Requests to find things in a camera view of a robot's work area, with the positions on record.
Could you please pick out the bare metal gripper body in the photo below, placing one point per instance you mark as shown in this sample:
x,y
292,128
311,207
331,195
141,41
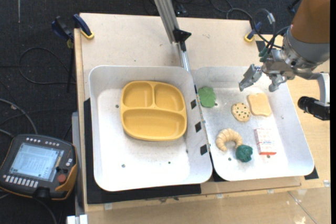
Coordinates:
x,y
279,64

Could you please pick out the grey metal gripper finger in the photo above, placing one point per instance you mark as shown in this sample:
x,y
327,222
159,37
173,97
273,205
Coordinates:
x,y
250,77
276,81

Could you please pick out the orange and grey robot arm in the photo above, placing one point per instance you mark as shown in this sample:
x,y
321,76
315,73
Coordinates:
x,y
312,18

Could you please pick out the beige bread slice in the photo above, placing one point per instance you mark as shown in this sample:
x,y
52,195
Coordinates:
x,y
259,104

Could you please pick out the beige chocolate chip biscuit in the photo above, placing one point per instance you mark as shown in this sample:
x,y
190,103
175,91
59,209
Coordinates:
x,y
240,112

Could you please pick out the green lettuce leaf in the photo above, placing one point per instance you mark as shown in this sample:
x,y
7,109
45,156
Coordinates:
x,y
207,97

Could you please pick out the white and red carton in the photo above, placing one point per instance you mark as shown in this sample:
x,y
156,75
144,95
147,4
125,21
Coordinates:
x,y
265,141

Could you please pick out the beige croissant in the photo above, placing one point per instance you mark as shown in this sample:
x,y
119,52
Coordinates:
x,y
228,136

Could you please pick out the green broccoli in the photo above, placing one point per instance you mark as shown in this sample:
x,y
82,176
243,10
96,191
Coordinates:
x,y
244,153

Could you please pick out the white plastic tray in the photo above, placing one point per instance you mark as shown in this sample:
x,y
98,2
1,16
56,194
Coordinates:
x,y
286,162
152,160

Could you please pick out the yellow divided plate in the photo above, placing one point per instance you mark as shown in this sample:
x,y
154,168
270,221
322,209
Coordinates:
x,y
153,123

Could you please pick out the pale wood board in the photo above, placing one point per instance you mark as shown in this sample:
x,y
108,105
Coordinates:
x,y
126,44

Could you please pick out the black cylinder on white bracket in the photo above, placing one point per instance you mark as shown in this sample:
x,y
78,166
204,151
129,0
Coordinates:
x,y
313,107

